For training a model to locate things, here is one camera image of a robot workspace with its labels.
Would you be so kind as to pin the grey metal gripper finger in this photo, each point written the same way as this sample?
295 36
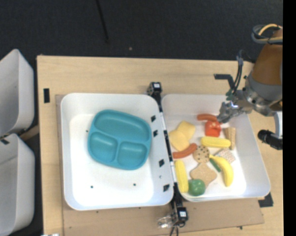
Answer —
232 115
223 110

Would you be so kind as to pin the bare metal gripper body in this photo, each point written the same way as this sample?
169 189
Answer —
255 103

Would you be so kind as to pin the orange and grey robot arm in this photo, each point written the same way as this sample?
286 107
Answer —
268 65

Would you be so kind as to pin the orange sausage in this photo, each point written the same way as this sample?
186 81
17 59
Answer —
206 117
185 153

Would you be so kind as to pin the beige wafer cone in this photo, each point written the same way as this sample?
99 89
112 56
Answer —
230 136

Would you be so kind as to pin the red pepper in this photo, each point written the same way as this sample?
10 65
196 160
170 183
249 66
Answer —
212 129

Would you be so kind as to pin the yellow corn cob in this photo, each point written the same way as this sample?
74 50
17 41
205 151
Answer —
215 142
181 176

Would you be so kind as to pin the white dotted cracker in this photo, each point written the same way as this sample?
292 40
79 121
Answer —
227 155

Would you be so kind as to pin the yellow crisp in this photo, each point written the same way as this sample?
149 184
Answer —
187 129
178 140

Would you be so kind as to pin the chocolate chip biscuit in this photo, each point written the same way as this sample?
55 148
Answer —
201 154

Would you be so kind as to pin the white plastic tray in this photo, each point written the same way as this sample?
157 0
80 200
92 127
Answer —
113 188
253 161

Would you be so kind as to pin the green bean pod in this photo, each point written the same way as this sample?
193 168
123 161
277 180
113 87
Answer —
215 165

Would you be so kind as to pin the yellow banana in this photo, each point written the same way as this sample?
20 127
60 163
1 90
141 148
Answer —
226 171

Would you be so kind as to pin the thin black and white rod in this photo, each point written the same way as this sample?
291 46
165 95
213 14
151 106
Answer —
165 134

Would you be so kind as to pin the tan bread slice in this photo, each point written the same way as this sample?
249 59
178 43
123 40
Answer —
203 174

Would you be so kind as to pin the green pepper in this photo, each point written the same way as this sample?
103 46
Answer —
196 187

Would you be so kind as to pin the blue divided plate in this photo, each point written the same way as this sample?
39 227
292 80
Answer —
118 139

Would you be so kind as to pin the black cylinder on white bracket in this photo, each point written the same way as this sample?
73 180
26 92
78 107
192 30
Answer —
271 139

